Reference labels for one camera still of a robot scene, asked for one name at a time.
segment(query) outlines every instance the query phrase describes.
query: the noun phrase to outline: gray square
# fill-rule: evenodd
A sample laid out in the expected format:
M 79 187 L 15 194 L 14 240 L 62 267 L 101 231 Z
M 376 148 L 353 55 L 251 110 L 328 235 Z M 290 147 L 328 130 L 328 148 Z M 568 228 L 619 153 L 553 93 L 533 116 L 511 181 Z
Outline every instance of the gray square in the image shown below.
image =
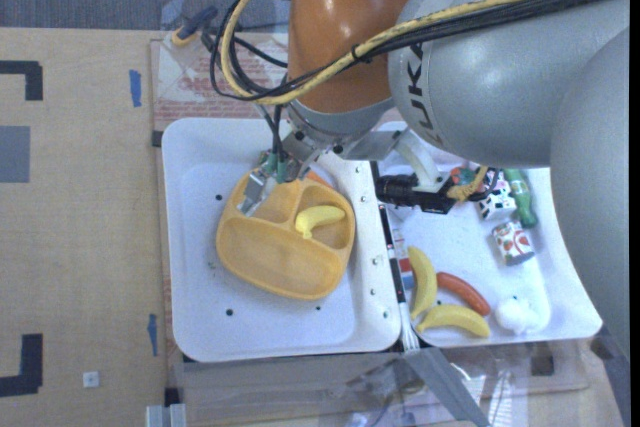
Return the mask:
M 0 183 L 29 182 L 31 127 L 0 126 Z

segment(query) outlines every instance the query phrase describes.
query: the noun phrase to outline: green bottle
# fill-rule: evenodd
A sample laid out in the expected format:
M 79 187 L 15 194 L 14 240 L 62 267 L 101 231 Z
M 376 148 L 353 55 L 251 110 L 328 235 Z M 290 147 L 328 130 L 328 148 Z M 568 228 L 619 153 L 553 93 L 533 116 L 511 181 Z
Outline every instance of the green bottle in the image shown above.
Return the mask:
M 531 208 L 531 191 L 524 176 L 518 169 L 503 169 L 504 177 L 509 182 L 513 199 L 518 207 L 518 216 L 523 228 L 532 228 L 538 224 L 538 218 Z

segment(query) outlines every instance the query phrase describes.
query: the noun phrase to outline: white tray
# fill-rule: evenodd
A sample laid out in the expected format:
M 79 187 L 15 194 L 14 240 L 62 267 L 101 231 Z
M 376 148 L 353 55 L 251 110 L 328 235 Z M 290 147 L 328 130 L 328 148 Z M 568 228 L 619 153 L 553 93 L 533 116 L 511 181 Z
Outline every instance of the white tray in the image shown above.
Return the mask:
M 333 293 L 313 302 L 288 299 L 222 267 L 215 233 L 225 198 L 270 145 L 262 120 L 185 118 L 164 132 L 178 346 L 200 362 L 388 348 L 400 335 L 401 320 L 367 163 L 345 162 L 333 154 L 319 160 L 351 201 L 357 225 L 347 272 Z
M 402 122 L 386 123 L 381 130 L 402 130 Z M 440 170 L 469 165 L 459 157 L 428 146 Z M 392 152 L 380 163 L 380 174 L 410 174 L 402 158 Z M 492 309 L 501 299 L 513 295 L 531 302 L 538 313 L 536 329 L 515 335 L 501 328 L 493 313 L 487 317 L 489 338 L 478 338 L 458 328 L 432 328 L 417 333 L 426 343 L 438 347 L 478 346 L 587 338 L 602 326 L 602 320 L 580 281 L 562 240 L 553 208 L 549 169 L 525 171 L 539 218 L 535 228 L 526 230 L 535 256 L 514 266 L 505 265 L 491 230 L 500 221 L 483 220 L 476 205 L 456 204 L 447 215 L 421 212 L 417 207 L 401 208 L 394 214 L 388 208 L 390 224 L 403 238 L 404 249 L 410 245 L 424 251 L 436 271 L 455 274 L 480 291 Z M 400 257 L 402 248 L 397 248 Z M 444 303 L 464 304 L 447 291 L 438 292 Z M 411 291 L 407 302 L 411 304 Z

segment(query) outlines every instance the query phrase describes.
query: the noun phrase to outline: toy banana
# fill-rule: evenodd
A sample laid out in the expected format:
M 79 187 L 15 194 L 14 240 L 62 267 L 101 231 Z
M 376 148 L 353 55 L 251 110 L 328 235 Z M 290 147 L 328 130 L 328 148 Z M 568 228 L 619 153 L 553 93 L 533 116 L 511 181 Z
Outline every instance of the toy banana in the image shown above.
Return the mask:
M 482 315 L 458 304 L 434 306 L 416 329 L 422 332 L 427 328 L 439 326 L 460 327 L 482 338 L 487 338 L 490 334 L 489 324 Z
M 345 215 L 344 210 L 331 205 L 309 207 L 296 216 L 296 231 L 302 233 L 302 238 L 310 239 L 316 226 L 335 223 Z
M 411 320 L 429 308 L 436 300 L 438 292 L 438 280 L 431 260 L 415 246 L 407 248 L 409 263 L 416 279 L 416 287 L 413 291 L 413 307 L 411 308 Z

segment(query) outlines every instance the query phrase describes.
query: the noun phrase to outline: yellow plate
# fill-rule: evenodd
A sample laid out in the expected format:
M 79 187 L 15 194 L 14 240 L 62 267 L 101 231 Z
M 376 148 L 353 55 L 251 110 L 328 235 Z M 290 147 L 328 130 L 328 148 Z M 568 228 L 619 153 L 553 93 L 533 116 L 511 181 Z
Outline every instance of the yellow plate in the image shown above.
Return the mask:
M 236 184 L 218 224 L 216 249 L 222 264 L 239 278 L 285 297 L 314 300 L 330 294 L 347 268 L 355 237 L 351 204 L 334 189 L 305 178 L 278 184 L 252 217 L 238 210 L 249 177 Z M 299 212 L 333 205 L 345 212 L 317 226 L 311 239 L 295 229 Z

